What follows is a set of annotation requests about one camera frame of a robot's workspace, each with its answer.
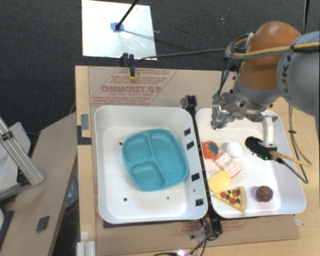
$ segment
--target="egg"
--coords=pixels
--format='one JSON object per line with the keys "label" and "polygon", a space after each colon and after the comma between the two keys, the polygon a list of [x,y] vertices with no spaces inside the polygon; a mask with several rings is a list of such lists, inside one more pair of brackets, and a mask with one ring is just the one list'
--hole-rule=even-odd
{"label": "egg", "polygon": [[238,142],[230,142],[226,146],[226,152],[232,157],[232,158],[242,158],[244,156],[244,151]]}

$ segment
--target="teal divided plate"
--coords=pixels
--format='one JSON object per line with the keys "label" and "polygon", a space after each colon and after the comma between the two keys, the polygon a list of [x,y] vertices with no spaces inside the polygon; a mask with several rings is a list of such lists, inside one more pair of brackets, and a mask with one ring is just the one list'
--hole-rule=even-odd
{"label": "teal divided plate", "polygon": [[122,156],[134,184],[144,191],[163,190],[184,181],[189,167],[172,132],[152,129],[128,137]]}

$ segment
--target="toy pizza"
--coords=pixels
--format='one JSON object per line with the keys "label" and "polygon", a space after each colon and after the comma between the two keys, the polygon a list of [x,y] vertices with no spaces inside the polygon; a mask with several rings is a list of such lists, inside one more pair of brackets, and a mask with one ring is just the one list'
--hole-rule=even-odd
{"label": "toy pizza", "polygon": [[227,189],[220,193],[215,193],[213,196],[240,212],[244,212],[246,210],[247,196],[243,186]]}

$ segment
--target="brown round toy food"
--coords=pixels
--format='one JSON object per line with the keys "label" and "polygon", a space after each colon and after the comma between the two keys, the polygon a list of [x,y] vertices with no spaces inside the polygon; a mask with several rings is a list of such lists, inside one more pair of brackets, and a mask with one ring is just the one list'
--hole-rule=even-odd
{"label": "brown round toy food", "polygon": [[268,186],[260,186],[255,192],[255,198],[259,202],[269,202],[274,195],[272,189]]}

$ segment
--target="black rod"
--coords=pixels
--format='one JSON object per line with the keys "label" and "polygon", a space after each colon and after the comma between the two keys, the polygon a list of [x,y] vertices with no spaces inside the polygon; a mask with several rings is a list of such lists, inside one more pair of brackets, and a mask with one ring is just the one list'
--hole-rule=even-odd
{"label": "black rod", "polygon": [[121,24],[125,21],[126,17],[129,15],[129,13],[132,11],[132,9],[135,7],[135,5],[139,2],[139,0],[135,0],[133,4],[130,6],[129,10],[126,12],[126,14],[123,16],[123,18],[120,20],[120,22],[115,25],[115,30],[120,30]]}

